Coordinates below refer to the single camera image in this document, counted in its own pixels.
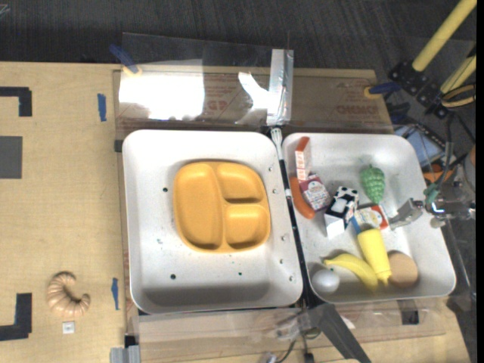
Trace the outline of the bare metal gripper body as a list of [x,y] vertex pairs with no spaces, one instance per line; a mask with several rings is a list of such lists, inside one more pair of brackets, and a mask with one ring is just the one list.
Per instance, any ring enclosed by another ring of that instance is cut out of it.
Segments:
[[438,219],[474,219],[475,192],[463,188],[425,190],[427,212]]

